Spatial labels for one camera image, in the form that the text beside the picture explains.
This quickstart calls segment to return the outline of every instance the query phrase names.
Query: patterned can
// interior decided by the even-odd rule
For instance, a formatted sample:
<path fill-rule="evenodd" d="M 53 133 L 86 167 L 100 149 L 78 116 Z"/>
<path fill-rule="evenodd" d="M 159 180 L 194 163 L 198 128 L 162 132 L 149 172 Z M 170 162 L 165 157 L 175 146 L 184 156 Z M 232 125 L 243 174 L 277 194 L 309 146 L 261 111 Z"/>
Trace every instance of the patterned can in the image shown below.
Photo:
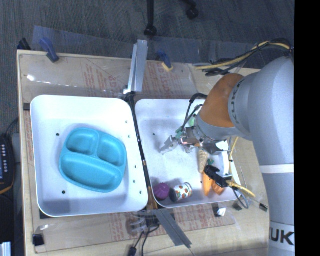
<path fill-rule="evenodd" d="M 170 189 L 169 197 L 171 201 L 178 202 L 192 196 L 192 187 L 188 182 L 177 185 Z"/>

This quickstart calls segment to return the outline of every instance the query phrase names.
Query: metal bracket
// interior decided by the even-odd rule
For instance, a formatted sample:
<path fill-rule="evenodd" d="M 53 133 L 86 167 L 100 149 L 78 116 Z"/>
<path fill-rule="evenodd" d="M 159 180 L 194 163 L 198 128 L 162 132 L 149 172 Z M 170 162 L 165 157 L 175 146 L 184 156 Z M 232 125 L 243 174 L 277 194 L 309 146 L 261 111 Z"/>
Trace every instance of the metal bracket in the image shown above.
<path fill-rule="evenodd" d="M 147 55 L 148 41 L 138 40 L 133 46 L 128 88 L 123 90 L 123 94 L 128 94 L 130 92 L 142 92 Z"/>

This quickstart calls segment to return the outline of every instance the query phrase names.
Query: blue clamp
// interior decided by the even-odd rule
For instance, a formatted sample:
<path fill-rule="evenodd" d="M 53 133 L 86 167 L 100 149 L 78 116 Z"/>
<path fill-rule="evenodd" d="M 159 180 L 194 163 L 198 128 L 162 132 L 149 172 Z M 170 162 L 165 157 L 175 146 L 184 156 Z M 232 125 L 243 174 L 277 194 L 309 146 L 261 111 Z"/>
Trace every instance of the blue clamp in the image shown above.
<path fill-rule="evenodd" d="M 169 56 L 163 51 L 163 50 L 158 50 L 156 52 L 157 56 L 161 61 L 163 61 L 164 67 L 166 70 L 171 71 L 174 67 L 171 65 L 170 58 Z"/>
<path fill-rule="evenodd" d="M 52 61 L 53 63 L 57 62 L 60 58 L 56 54 L 56 50 L 54 48 L 54 45 L 52 44 L 51 40 L 47 37 L 43 37 L 39 41 L 40 46 L 43 50 L 47 52 L 47 57 Z"/>

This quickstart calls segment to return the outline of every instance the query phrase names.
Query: chair wheel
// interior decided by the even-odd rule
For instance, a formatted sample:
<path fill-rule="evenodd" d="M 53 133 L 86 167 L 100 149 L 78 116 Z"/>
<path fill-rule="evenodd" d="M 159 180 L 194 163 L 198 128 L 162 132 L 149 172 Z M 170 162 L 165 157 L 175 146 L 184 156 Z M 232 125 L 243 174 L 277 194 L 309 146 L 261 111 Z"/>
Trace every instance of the chair wheel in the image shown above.
<path fill-rule="evenodd" d="M 153 37 L 157 34 L 157 29 L 155 26 L 148 24 L 145 28 L 144 35 Z"/>
<path fill-rule="evenodd" d="M 190 20 L 195 19 L 199 15 L 199 11 L 197 8 L 190 8 L 189 10 L 186 11 L 186 15 Z"/>

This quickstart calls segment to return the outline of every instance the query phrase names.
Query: blue divided plate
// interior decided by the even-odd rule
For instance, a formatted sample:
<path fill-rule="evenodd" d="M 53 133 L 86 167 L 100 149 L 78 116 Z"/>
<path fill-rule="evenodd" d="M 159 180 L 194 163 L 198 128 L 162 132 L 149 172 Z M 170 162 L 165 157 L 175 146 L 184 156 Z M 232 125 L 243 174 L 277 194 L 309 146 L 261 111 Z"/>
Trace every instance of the blue divided plate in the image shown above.
<path fill-rule="evenodd" d="M 125 145 L 117 138 L 91 128 L 74 129 L 66 138 L 59 169 L 70 183 L 108 193 L 121 184 L 127 164 Z"/>

